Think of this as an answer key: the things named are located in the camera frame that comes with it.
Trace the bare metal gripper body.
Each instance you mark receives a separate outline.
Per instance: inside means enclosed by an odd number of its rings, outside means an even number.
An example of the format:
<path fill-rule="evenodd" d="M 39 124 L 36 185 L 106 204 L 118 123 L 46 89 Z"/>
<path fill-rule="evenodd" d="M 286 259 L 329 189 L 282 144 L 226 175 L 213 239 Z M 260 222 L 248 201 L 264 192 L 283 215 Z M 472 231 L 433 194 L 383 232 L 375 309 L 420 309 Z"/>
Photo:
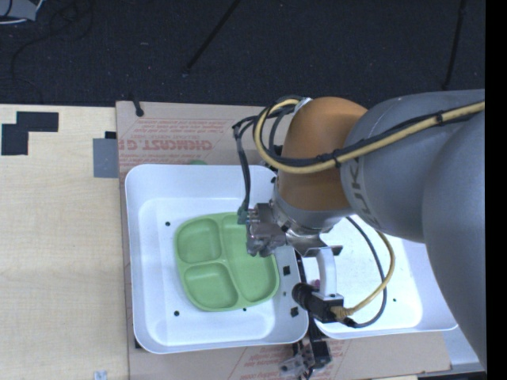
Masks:
<path fill-rule="evenodd" d="M 327 244 L 320 238 L 322 230 L 302 225 L 288 215 L 276 202 L 257 203 L 248 211 L 246 241 L 248 238 L 262 240 L 285 240 L 297 253 L 318 253 Z"/>

